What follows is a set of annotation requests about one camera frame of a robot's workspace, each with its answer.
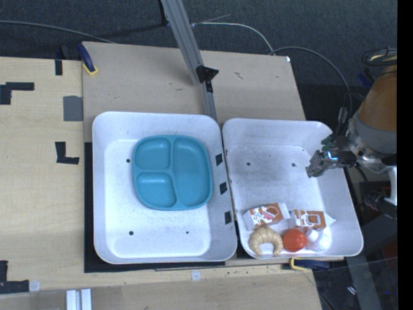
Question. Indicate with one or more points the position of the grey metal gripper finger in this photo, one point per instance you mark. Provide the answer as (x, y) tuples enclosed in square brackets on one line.
[(319, 157), (312, 170)]

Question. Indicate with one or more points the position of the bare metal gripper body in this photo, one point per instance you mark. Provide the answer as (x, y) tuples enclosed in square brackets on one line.
[(343, 158)]

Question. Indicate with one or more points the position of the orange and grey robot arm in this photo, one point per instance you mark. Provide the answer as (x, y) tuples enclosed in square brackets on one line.
[(379, 108)]

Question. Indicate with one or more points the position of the white plastic tray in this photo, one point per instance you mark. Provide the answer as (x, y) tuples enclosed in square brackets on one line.
[(274, 179), (113, 205)]

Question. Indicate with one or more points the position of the orange and white carton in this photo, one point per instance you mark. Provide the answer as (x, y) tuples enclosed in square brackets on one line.
[(311, 220), (263, 215)]

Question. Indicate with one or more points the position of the white crumpled packet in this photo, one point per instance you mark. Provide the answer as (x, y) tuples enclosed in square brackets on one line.
[(319, 241)]

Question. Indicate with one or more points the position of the orange ball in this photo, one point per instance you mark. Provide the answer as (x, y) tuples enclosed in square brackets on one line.
[(294, 239)]

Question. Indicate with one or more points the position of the beige toy croissant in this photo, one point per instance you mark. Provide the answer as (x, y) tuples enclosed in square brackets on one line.
[(264, 236)]

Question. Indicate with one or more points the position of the blue divided plate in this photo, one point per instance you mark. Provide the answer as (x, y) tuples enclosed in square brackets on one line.
[(190, 173)]

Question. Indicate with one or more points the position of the black cylinder on white bracket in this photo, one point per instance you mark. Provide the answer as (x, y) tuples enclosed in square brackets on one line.
[(376, 200)]

